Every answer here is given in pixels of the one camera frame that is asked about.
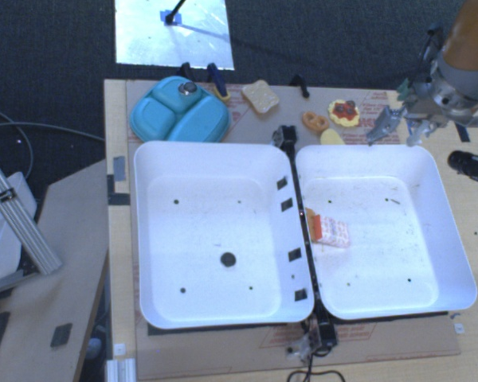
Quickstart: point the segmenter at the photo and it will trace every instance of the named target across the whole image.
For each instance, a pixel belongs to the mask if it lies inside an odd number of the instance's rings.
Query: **black pole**
[[[186,0],[180,0],[179,3],[177,3],[175,8],[172,10],[172,12],[165,17],[165,24],[172,25],[174,23],[174,17],[185,1]]]

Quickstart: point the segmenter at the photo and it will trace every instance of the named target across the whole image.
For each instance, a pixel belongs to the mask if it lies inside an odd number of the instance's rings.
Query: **toy pretzel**
[[[312,111],[305,111],[303,113],[303,124],[315,133],[322,133],[329,127],[329,120],[324,116],[316,115]]]

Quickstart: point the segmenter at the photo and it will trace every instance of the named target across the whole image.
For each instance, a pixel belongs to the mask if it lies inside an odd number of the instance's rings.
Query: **wooden table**
[[[106,128],[107,128],[107,174],[113,176],[117,162],[125,163],[128,169],[127,128],[125,128],[126,110],[128,105],[127,82],[123,80],[107,80],[104,85]],[[326,92],[335,98],[363,95],[364,91],[341,90],[326,88],[311,88],[311,95],[318,96]],[[395,93],[387,92],[392,103],[395,102]],[[301,109],[310,105],[302,102],[300,90],[292,88],[290,95],[281,98],[284,109]],[[288,117],[288,121],[300,123],[300,113]],[[272,133],[272,126],[268,119],[262,118],[256,129],[265,125],[266,135]],[[398,134],[402,141],[407,136],[402,126]],[[453,126],[440,129],[430,139],[425,140],[423,147],[430,151],[436,159],[441,178],[449,197],[453,215],[459,229],[465,251],[468,255],[478,287],[478,183],[465,176],[456,174],[447,166],[447,157],[453,150],[470,151],[478,154],[478,131],[471,130],[471,143],[461,143]],[[114,191],[117,200],[127,197],[130,192],[127,177],[115,181]],[[116,345],[114,360],[135,358],[135,312],[133,293],[133,268],[131,264],[131,214],[128,205],[113,205],[109,211],[110,233],[110,271],[112,289],[112,337]],[[350,364],[334,366],[347,379],[354,381],[385,381],[397,382],[407,380],[432,381],[464,381],[478,380],[478,298],[469,310],[460,312],[454,320],[464,328],[459,337],[462,354],[452,357],[433,357],[403,361],[383,361],[366,364]],[[236,373],[218,376],[191,377],[180,380],[208,381],[208,382],[239,382],[251,381],[280,381],[287,377],[287,370],[268,372]]]

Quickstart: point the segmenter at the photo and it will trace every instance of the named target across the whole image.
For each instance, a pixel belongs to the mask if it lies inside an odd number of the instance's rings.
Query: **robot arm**
[[[384,109],[366,136],[369,144],[394,131],[402,119],[411,132],[409,146],[449,121],[478,127],[478,0],[464,2],[446,41],[440,27],[431,27],[428,35],[420,64],[429,64],[429,71],[417,72],[401,85],[402,107]]]

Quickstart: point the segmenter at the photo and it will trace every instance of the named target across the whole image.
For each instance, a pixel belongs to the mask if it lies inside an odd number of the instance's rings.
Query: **metal pole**
[[[165,24],[167,25],[172,25],[174,23],[174,17],[175,15],[177,14],[177,12],[179,11],[179,9],[182,7],[182,5],[184,4],[186,0],[180,0],[179,3],[177,3],[177,5],[175,6],[175,8],[171,11],[170,14],[168,14],[166,17],[165,17]]]
[[[47,275],[58,269],[62,262],[46,243],[44,236],[17,197],[3,197],[10,193],[10,185],[0,170],[0,213],[32,259],[36,268]]]

